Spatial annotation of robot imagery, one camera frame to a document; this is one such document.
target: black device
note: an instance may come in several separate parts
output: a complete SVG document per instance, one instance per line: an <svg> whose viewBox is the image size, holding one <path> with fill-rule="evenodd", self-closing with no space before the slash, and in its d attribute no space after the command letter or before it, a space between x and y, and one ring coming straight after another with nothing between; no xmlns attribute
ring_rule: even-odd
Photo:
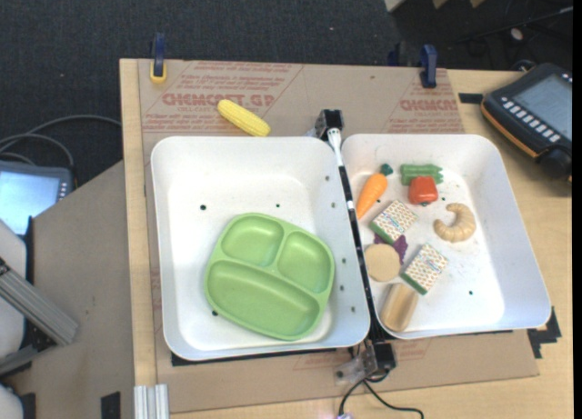
<svg viewBox="0 0 582 419"><path fill-rule="evenodd" d="M572 182L572 74L539 64L485 94L483 116L552 178Z"/></svg>
<svg viewBox="0 0 582 419"><path fill-rule="evenodd" d="M74 182L67 168L0 161L0 220L24 236L29 218L71 193Z"/></svg>

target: device screen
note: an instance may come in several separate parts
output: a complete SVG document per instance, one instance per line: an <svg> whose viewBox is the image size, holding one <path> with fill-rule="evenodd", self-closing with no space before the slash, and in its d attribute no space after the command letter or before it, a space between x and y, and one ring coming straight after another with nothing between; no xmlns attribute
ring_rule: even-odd
<svg viewBox="0 0 582 419"><path fill-rule="evenodd" d="M572 139L572 88L558 75L547 76L514 95L513 99L567 139Z"/></svg>
<svg viewBox="0 0 582 419"><path fill-rule="evenodd" d="M58 201L60 179L19 172L0 172L0 219L14 233L24 235L28 218Z"/></svg>

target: white tray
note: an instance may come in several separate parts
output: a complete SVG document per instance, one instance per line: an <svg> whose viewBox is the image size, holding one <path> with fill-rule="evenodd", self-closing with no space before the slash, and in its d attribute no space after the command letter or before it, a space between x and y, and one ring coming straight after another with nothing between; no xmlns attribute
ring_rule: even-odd
<svg viewBox="0 0 582 419"><path fill-rule="evenodd" d="M352 193L357 199L365 180L388 163L394 173L381 203L359 221L363 248L374 242L370 221L395 199L418 216L406 231L405 263L425 243L433 245L449 263L435 285L419 297L404 332L398 338L490 332L533 328L550 316L550 302L507 172L497 148L477 135L353 135L342 146ZM444 181L437 185L440 199L431 205L411 205L408 186L400 183L401 164L442 167ZM454 216L447 204L469 206L477 230L465 242L451 244L433 231L440 218ZM397 277L393 282L401 281ZM379 314L388 283L370 279Z"/></svg>
<svg viewBox="0 0 582 419"><path fill-rule="evenodd" d="M151 168L160 253L164 335L191 361L353 346L370 314L336 158L309 137L172 136ZM206 263L228 222L270 214L331 248L334 286L315 331L294 342L256 334L215 316L204 295Z"/></svg>

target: green plate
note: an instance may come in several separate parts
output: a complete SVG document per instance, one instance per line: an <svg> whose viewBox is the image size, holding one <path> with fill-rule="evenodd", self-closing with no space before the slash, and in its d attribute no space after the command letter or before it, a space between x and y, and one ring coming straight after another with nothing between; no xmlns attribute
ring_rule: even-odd
<svg viewBox="0 0 582 419"><path fill-rule="evenodd" d="M265 214L235 217L218 238L204 289L223 317L297 340L315 329L334 280L331 251L306 230Z"/></svg>

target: orange carrot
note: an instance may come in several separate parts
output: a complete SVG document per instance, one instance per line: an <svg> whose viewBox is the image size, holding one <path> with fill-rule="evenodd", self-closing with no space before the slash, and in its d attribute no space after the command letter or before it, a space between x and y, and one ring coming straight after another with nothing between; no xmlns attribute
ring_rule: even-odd
<svg viewBox="0 0 582 419"><path fill-rule="evenodd" d="M360 196L357 198L356 217L362 218L378 198L388 188L388 175L392 174L392 168L388 164L382 164L380 172L371 174L362 188Z"/></svg>

